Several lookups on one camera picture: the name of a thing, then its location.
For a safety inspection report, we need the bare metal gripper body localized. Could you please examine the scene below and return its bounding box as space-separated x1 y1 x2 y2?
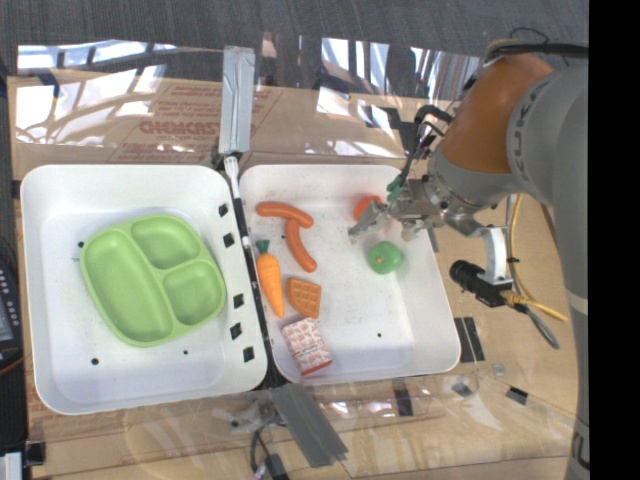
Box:
387 177 485 243

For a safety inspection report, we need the orange round toy fruit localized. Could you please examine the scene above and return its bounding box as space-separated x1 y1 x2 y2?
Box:
352 194 385 222

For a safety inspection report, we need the green toy apple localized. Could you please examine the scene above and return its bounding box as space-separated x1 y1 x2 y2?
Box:
367 240 405 276

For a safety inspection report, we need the orange toy sausage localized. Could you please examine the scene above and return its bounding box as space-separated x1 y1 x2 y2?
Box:
255 200 316 230
284 218 319 274

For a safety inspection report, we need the orange toy waffle biscuit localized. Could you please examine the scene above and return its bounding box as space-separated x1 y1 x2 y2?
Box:
285 276 323 320

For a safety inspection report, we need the white plastic tray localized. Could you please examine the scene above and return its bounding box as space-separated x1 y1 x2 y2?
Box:
19 163 269 416
238 163 462 386

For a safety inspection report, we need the orange toy carrot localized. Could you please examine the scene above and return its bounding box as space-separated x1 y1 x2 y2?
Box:
254 238 287 320

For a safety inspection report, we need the brown cardboard board red print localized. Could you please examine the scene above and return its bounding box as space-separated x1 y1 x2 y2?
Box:
7 75 576 480

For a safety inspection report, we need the thin black and white rod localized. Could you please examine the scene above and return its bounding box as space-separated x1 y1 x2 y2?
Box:
222 154 277 372

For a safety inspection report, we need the white carton with orange print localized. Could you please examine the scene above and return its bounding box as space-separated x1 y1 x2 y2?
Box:
280 316 334 377

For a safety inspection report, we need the green divided plate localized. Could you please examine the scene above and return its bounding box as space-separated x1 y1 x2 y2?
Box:
79 213 228 348

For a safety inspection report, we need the black cylinder on white bracket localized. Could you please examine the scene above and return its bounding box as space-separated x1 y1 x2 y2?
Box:
448 225 515 309

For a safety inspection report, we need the black block with thin wires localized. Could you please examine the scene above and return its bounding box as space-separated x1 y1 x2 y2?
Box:
263 453 291 480

